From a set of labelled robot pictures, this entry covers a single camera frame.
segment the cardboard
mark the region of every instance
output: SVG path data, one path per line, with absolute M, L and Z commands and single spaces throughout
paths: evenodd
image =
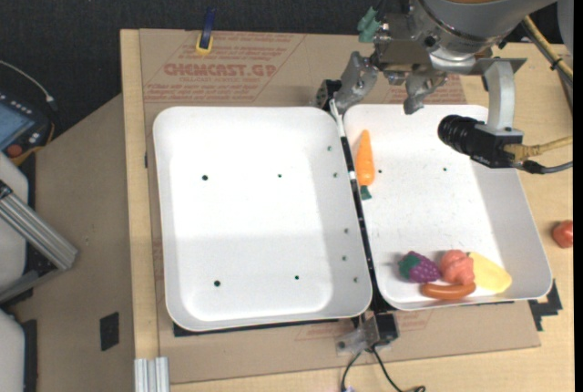
M 355 36 L 216 32 L 211 53 L 203 57 L 195 50 L 198 34 L 139 31 L 159 349 L 169 358 L 171 382 L 345 366 L 349 357 L 336 353 L 335 339 L 353 330 L 351 320 L 175 336 L 164 299 L 151 129 L 159 112 L 174 105 L 309 105 L 323 80 L 340 78 L 353 51 L 368 56 L 373 48 Z M 404 97 L 404 87 L 390 87 L 379 77 L 366 102 L 402 103 Z M 459 78 L 450 77 L 426 103 L 465 103 Z M 386 361 L 540 345 L 528 302 L 394 314 L 400 337 L 381 352 Z

